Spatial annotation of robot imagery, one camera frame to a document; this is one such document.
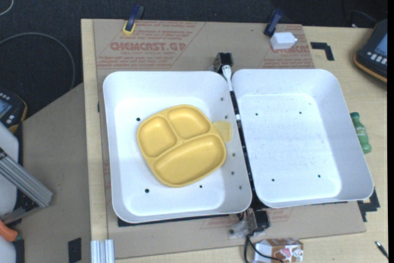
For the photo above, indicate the thin black and white rod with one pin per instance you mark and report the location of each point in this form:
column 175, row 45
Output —
column 235, row 107

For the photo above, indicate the white plastic tray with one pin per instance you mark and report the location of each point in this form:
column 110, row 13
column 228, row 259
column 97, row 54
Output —
column 129, row 101
column 289, row 144

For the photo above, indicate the yellow divided plate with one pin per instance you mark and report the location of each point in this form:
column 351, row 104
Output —
column 181, row 148

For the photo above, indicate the brown and white carton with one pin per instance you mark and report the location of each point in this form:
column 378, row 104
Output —
column 281, row 251

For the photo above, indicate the brown cardboard board red print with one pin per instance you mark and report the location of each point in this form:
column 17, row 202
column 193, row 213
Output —
column 191, row 40

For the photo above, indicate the green plastic bottle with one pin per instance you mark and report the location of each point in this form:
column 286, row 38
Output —
column 361, row 132

